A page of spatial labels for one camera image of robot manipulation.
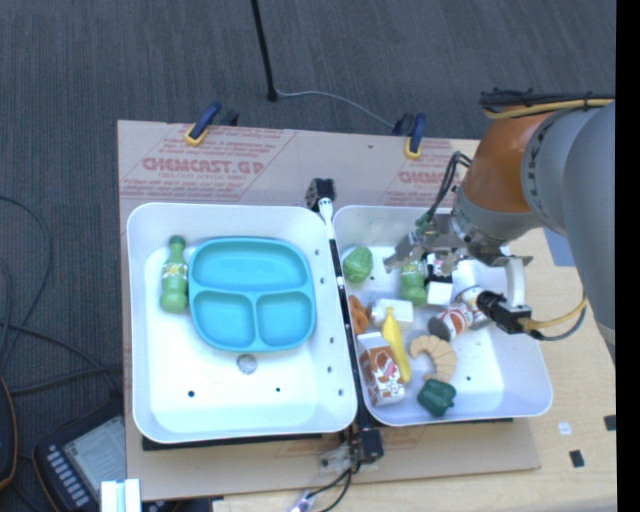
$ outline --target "drain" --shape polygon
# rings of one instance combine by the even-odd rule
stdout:
[[[251,354],[242,354],[236,361],[236,364],[244,375],[251,375],[258,367],[258,361]]]

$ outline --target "white cable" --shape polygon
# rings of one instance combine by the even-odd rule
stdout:
[[[308,95],[316,95],[316,96],[325,96],[327,98],[333,98],[335,100],[339,100],[339,101],[344,101],[345,103],[348,103],[349,105],[351,105],[352,107],[355,107],[359,110],[362,110],[362,112],[364,112],[365,114],[373,117],[375,120],[380,121],[382,124],[388,126],[389,128],[393,128],[394,125],[388,121],[385,121],[384,119],[382,119],[381,117],[375,115],[373,112],[367,110],[366,108],[364,108],[362,105],[358,105],[357,103],[347,99],[347,98],[343,98],[342,96],[338,96],[337,94],[331,94],[329,92],[322,92],[322,91],[300,91],[300,92],[282,92],[278,89],[275,89],[275,91],[278,93],[278,95],[280,96],[284,96],[286,98],[294,98],[297,96],[308,96]]]

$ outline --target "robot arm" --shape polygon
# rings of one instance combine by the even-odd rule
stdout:
[[[390,271],[417,255],[447,250],[451,269],[464,258],[508,265],[511,258],[502,248],[530,229],[546,226],[567,238],[596,323],[613,354],[614,185],[615,101],[543,102],[525,108],[512,104],[480,141],[456,190],[451,216],[443,222],[428,212],[418,219],[417,229],[385,259],[385,267]]]

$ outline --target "blue plate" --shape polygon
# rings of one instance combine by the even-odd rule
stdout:
[[[309,264],[297,248],[271,238],[200,245],[189,262],[189,306],[200,337],[222,350],[287,350],[315,328]]]

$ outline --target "dark green object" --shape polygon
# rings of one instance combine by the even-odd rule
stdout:
[[[179,235],[169,239],[171,254],[162,265],[162,295],[160,307],[168,313],[180,313],[185,310],[187,298],[188,270],[182,255],[186,242]]]
[[[414,260],[400,269],[400,298],[410,300],[414,306],[422,306],[427,303],[422,260]]]
[[[438,379],[429,379],[418,393],[418,402],[434,416],[443,416],[453,407],[456,388]]]
[[[351,283],[361,283],[369,277],[372,269],[373,255],[364,245],[356,247],[342,262],[344,278]]]

